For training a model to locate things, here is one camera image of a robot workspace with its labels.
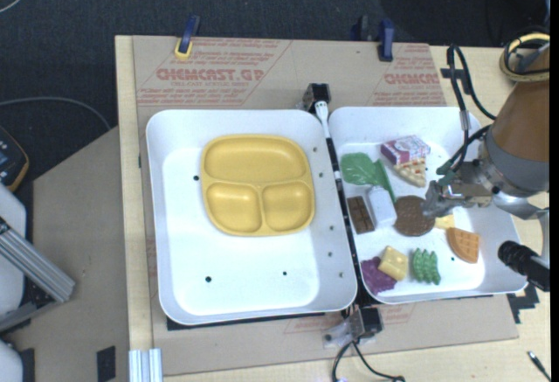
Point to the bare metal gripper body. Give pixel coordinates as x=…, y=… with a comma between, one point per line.
x=474, y=183

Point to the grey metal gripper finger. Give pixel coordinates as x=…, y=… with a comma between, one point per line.
x=430, y=199
x=446, y=204

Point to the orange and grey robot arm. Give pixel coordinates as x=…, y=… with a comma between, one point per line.
x=522, y=127

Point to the small pale yellow cheese piece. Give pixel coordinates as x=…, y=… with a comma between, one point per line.
x=445, y=223

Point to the round brown biscuit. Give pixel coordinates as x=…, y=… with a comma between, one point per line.
x=409, y=216

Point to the yellow pizza slice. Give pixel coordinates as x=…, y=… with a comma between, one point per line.
x=412, y=172

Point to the orange waffle wedge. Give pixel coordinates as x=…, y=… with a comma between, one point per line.
x=465, y=245

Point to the pink and white carton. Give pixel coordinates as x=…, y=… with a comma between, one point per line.
x=404, y=148

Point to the green pea pods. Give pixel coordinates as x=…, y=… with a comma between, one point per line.
x=425, y=266

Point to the white plastic tray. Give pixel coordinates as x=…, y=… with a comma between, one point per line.
x=244, y=275
x=436, y=127

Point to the brown chocolate bar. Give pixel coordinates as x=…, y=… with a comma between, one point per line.
x=361, y=215

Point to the yellow cheese block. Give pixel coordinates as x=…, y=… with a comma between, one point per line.
x=393, y=263

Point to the green lettuce leaf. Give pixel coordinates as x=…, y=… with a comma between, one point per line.
x=358, y=170

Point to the purple grapes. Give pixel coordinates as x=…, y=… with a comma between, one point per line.
x=376, y=279

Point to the thin black and white rod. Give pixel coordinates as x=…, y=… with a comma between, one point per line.
x=330, y=153

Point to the yellow divided plate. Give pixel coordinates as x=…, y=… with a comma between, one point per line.
x=255, y=161

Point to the black and silver pen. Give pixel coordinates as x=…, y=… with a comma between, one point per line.
x=538, y=365

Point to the brown cardboard board red print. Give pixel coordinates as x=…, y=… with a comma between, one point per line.
x=244, y=74

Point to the black cylinder on white bracket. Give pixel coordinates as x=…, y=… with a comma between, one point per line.
x=522, y=260

